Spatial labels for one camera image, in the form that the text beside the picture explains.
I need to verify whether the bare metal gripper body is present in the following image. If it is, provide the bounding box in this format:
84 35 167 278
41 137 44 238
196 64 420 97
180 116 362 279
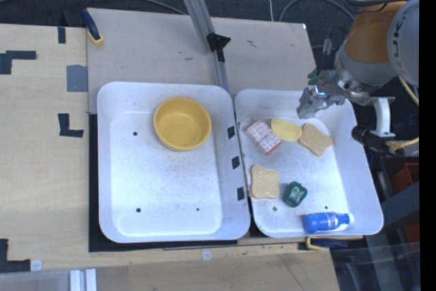
315 68 375 106

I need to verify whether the yellow bowl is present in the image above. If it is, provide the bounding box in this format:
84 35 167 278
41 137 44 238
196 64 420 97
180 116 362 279
153 96 213 152

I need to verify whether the black cylinder on white bracket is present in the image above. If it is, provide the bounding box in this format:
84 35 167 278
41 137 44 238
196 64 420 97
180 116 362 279
351 96 396 151

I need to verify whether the blue plastic bottle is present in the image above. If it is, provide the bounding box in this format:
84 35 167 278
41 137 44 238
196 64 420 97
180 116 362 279
302 211 356 234

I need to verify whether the pale wooden board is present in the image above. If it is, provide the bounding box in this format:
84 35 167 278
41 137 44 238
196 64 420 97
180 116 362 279
86 7 364 250

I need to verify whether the beige toy bread slice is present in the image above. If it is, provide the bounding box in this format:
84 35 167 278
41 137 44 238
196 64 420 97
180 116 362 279
297 123 334 157
250 164 281 200

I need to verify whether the orange and white carton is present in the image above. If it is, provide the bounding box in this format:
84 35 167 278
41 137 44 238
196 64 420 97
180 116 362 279
244 120 283 156

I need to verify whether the white plastic tray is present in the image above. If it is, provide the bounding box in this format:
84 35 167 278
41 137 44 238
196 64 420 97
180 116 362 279
234 88 385 239
97 80 252 244

